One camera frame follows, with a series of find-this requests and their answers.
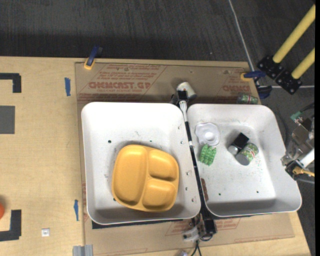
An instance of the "yellow handle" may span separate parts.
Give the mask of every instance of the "yellow handle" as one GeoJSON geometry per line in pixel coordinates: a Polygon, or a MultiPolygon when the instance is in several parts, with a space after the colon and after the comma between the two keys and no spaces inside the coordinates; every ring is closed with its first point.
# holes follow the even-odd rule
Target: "yellow handle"
{"type": "Polygon", "coordinates": [[[272,59],[275,63],[280,63],[284,59],[284,57],[288,54],[288,52],[292,49],[292,47],[296,44],[299,38],[304,34],[304,32],[309,28],[315,19],[316,5],[314,4],[273,56],[272,59]]]}
{"type": "Polygon", "coordinates": [[[312,51],[304,58],[303,61],[292,71],[291,76],[294,79],[299,79],[307,70],[310,68],[310,66],[315,62],[315,56],[316,56],[316,48],[313,48],[312,51]]]}

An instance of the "orange plate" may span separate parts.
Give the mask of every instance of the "orange plate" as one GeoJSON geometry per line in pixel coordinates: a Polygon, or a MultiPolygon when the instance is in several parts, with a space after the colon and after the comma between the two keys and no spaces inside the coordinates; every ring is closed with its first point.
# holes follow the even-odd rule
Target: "orange plate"
{"type": "Polygon", "coordinates": [[[115,160],[112,194],[120,204],[145,212],[164,212],[175,203],[179,166],[172,155],[148,146],[128,145],[115,160]]]}

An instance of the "table surface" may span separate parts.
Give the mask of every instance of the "table surface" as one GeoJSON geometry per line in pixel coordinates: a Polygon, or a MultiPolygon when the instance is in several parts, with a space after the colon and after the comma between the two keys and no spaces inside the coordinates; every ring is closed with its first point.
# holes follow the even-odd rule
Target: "table surface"
{"type": "MultiPolygon", "coordinates": [[[[12,93],[11,80],[0,80],[0,106],[15,106],[15,134],[0,135],[0,201],[7,210],[0,228],[9,219],[8,210],[22,210],[22,236],[19,240],[0,242],[0,252],[8,256],[22,252],[71,255],[73,246],[85,244],[75,91],[75,62],[83,61],[0,57],[1,73],[22,76],[22,93],[12,93]],[[71,79],[68,97],[64,78],[71,79]],[[75,200],[79,202],[79,221],[74,211],[75,200]],[[41,229],[45,228],[50,228],[50,237],[42,237],[41,229]]],[[[152,63],[152,60],[99,61],[152,63]]],[[[157,61],[161,63],[210,66],[209,61],[157,61]]],[[[310,255],[297,213],[289,216],[293,238],[202,247],[202,255],[310,255]]],[[[177,252],[139,255],[174,256],[177,252]]]]}

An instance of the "yellow pole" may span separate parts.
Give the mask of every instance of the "yellow pole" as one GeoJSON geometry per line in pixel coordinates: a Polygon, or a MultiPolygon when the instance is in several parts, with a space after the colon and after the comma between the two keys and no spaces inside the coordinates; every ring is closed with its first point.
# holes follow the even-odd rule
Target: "yellow pole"
{"type": "Polygon", "coordinates": [[[291,76],[294,79],[299,79],[310,66],[315,62],[316,48],[313,48],[312,51],[304,58],[303,61],[292,71],[291,76]]]}
{"type": "Polygon", "coordinates": [[[288,52],[292,49],[292,47],[296,44],[299,38],[304,34],[304,32],[309,28],[315,19],[316,5],[314,4],[273,56],[272,59],[275,63],[280,63],[284,59],[284,57],[288,54],[288,52]]]}

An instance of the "green can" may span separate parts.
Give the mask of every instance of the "green can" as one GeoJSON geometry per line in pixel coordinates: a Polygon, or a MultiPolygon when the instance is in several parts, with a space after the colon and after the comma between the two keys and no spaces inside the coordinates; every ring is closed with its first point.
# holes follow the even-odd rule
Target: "green can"
{"type": "Polygon", "coordinates": [[[253,104],[256,105],[258,104],[258,98],[251,96],[249,94],[246,93],[240,93],[237,100],[236,100],[237,104],[253,104]]]}
{"type": "Polygon", "coordinates": [[[259,153],[258,147],[253,143],[248,143],[244,148],[235,156],[237,161],[243,166],[247,166],[259,153]]]}

